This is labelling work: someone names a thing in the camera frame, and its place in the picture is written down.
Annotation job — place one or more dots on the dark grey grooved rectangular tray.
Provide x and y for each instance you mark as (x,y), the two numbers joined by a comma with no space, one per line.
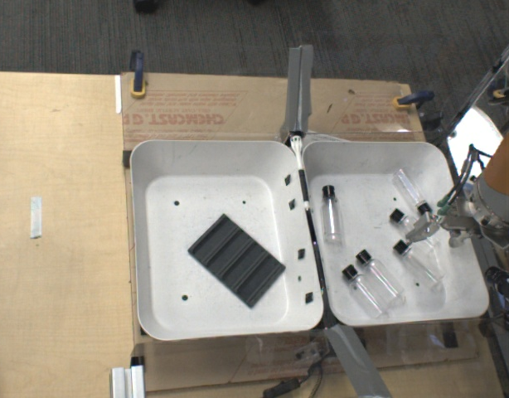
(236,260)

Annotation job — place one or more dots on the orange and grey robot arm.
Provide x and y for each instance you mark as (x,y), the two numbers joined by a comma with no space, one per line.
(501,168)

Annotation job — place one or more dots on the thin black and white rod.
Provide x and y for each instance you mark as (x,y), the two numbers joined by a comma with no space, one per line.
(303,182)

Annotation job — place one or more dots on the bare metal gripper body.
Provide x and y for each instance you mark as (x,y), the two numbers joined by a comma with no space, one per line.
(466,221)

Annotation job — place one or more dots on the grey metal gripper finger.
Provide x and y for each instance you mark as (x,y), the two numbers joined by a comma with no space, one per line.
(424,226)
(461,239)

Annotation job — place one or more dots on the clear bottle with black cap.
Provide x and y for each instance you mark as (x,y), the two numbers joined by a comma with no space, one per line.
(364,290)
(381,280)
(408,185)
(422,265)
(397,216)
(331,218)

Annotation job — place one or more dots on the white plastic tray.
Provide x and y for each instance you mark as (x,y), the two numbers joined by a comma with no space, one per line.
(221,160)
(362,164)

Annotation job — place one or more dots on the brown cardboard board red print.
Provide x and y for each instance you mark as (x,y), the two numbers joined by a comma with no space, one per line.
(238,106)

